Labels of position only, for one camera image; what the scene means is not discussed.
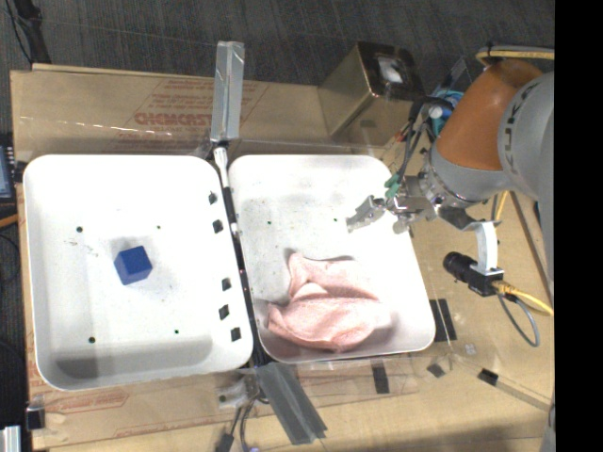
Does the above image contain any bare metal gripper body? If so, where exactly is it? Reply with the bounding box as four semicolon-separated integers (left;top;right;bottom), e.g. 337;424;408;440
385;172;449;223

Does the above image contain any white plastic tray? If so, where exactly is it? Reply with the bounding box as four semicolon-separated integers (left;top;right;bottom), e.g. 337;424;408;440
22;153;255;392
226;153;437;364

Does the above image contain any pink cloth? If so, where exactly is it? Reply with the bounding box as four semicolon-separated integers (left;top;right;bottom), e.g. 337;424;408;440
265;250;395;353

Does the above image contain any brown box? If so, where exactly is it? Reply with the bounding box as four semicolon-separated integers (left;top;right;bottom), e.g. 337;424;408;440
318;40;426;146

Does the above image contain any blue cube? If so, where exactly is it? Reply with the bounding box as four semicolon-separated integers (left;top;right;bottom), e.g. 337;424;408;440
112;245;155;286

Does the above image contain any brown cardboard board red print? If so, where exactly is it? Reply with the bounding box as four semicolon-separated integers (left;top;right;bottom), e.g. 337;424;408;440
8;62;421;451

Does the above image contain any black cylinder on white bracket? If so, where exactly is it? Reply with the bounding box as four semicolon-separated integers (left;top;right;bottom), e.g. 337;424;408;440
442;220;506;298

